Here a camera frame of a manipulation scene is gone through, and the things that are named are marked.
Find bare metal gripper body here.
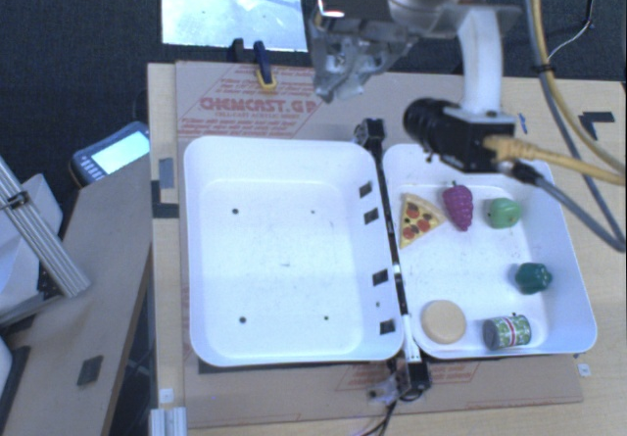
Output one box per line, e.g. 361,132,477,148
306,0,496,73

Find brown cardboard board red print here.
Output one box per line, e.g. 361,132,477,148
173,60,587,430

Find yellow pizza slice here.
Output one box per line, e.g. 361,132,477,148
399,192,448,251

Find thin black and white rod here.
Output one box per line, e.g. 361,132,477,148
369,139,423,367

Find purple grapes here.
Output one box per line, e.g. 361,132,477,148
442,180,475,233

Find white plastic tray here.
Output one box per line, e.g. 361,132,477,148
182,134,407,368
381,143,600,361

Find light green pepper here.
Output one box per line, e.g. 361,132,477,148
484,197,523,230

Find pale yellow round biscuit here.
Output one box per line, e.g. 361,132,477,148
420,299,467,345

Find dark green pepper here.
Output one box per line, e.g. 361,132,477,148
513,262,555,297

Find green and white can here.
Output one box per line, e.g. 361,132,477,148
481,313,533,353

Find black cylinder on white bracket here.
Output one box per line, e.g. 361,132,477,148
402,3,523,174

